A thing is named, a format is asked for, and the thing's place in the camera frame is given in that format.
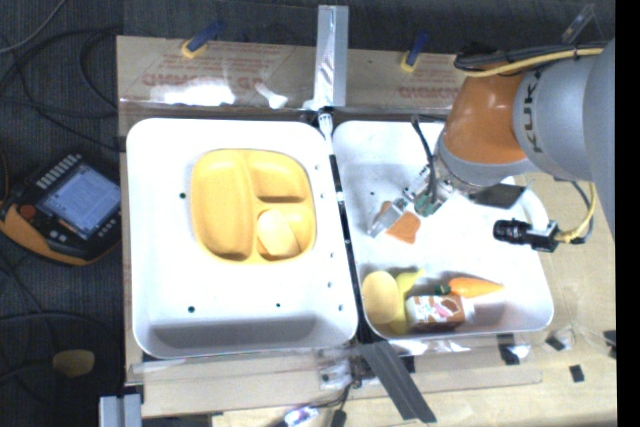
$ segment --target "orange carrot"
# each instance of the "orange carrot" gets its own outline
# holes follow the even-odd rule
[[[499,292],[504,285],[480,278],[468,278],[460,276],[449,281],[448,285],[440,285],[437,292],[440,294],[453,293],[462,297],[472,298],[480,295]]]

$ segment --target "yellow cable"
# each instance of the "yellow cable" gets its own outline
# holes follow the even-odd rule
[[[492,68],[490,70],[483,71],[464,71],[469,77],[491,77],[500,73],[509,73],[512,71],[521,70],[522,68],[528,68],[535,66],[536,64],[543,64],[549,61],[558,61],[560,59],[568,59],[571,57],[580,57],[587,55],[598,55],[602,53],[603,48],[584,48],[582,50],[567,50],[564,52],[555,52],[553,54],[541,55],[538,57],[531,57],[529,59],[523,59],[522,61],[516,61],[515,63],[505,64],[498,68]]]
[[[580,234],[585,230],[588,226],[589,221],[593,217],[594,212],[596,211],[596,186],[593,182],[589,183],[589,190],[591,192],[591,204],[587,210],[587,214],[585,215],[582,222],[578,225],[574,230],[561,231],[557,233],[554,237],[556,240],[560,242],[564,242],[565,244],[570,244],[571,241],[580,236]]]

